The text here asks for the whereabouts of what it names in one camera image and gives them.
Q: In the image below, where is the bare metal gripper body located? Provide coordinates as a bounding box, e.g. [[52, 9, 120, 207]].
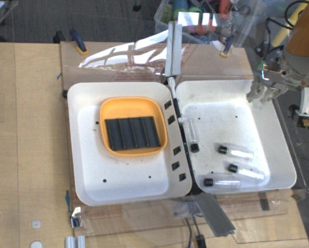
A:
[[254, 66, 309, 92]]

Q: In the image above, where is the white plastic tray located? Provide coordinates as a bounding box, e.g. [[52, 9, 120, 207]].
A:
[[67, 81, 193, 207], [174, 80, 297, 195]]

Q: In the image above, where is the clear plastic bottle black cap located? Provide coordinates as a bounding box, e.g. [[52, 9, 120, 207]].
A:
[[203, 174, 241, 191], [227, 161, 266, 183], [185, 117, 200, 154], [217, 143, 255, 163]]

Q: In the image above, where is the thin black and white rod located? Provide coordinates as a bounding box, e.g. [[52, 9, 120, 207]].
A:
[[167, 76, 197, 192]]

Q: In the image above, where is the clear plastic storage bin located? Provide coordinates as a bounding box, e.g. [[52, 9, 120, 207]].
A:
[[154, 0, 264, 48]]

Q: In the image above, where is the orange plate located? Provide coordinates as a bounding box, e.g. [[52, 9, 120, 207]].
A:
[[99, 96, 168, 157]]

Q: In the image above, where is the black ribbed tray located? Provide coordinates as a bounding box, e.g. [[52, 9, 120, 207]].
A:
[[104, 116, 162, 151]]

